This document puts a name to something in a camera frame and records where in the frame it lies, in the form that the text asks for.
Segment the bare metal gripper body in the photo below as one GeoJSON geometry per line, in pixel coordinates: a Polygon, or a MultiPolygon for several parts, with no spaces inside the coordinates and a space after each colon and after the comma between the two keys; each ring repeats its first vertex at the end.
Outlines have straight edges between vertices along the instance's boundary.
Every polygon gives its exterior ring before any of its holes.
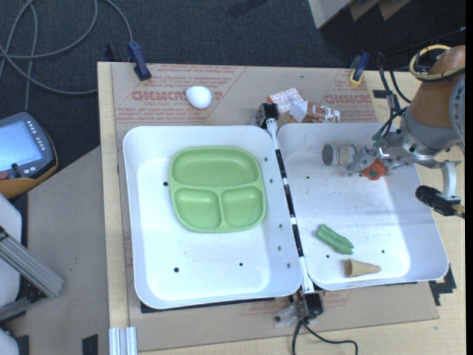
{"type": "Polygon", "coordinates": [[[464,136],[454,130],[395,130],[375,134],[375,148],[378,158],[384,163],[386,158],[406,158],[410,164],[417,163],[427,168],[439,168],[435,156],[464,141],[464,136]]]}

